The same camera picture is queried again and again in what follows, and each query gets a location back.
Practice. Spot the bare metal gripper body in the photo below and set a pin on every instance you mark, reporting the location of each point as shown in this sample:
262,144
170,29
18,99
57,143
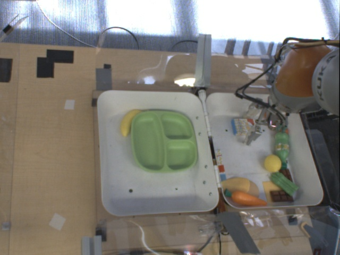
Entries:
268,119

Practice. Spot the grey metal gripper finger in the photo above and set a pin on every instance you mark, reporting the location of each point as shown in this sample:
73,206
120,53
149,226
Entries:
255,135
247,137

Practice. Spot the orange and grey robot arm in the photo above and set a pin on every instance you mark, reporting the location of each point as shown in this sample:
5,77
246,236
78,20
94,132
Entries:
297,76

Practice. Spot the blue and white carton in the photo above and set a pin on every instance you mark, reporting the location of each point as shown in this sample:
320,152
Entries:
240,126

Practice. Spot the white plastic tray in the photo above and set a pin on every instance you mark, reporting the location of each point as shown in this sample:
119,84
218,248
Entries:
159,193
244,158

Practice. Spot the green plastic bottle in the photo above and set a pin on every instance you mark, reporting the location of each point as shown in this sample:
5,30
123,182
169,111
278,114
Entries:
282,146

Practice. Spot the yellow ball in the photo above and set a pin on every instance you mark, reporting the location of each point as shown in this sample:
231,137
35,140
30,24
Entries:
272,163

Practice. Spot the thin black and white rod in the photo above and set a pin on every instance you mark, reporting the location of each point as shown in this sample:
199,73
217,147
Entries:
207,121

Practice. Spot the beige bread roll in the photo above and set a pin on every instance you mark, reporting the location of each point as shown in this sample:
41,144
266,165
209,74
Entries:
239,184

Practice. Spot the brown chocolate bar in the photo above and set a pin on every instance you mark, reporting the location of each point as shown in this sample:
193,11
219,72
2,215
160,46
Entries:
288,174
281,196

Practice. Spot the yellow cheese slice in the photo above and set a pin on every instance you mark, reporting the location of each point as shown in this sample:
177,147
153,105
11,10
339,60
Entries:
268,188

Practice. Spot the green ribbed vegetable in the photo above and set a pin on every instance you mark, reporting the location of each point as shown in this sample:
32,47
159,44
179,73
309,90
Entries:
284,184

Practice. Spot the orange carrot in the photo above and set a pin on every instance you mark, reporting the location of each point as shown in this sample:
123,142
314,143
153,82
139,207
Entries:
247,198

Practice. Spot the green divided plate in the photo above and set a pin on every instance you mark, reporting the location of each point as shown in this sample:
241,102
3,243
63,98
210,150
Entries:
148,142

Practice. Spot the yellow banana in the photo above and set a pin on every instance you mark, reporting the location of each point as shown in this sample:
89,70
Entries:
126,125

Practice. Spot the pale wood board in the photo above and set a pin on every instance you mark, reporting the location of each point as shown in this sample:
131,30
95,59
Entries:
53,155

